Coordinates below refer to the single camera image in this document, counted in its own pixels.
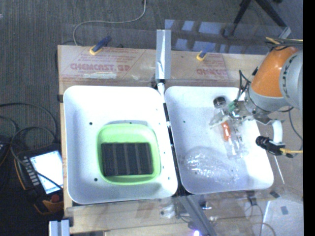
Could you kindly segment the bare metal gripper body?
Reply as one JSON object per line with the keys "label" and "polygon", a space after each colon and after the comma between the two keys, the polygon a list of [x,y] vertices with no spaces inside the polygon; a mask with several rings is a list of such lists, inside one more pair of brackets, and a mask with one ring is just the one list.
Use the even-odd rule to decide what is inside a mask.
{"label": "bare metal gripper body", "polygon": [[230,117],[237,121],[256,120],[262,124],[269,123],[269,112],[256,106],[250,99],[234,100],[230,103]]}

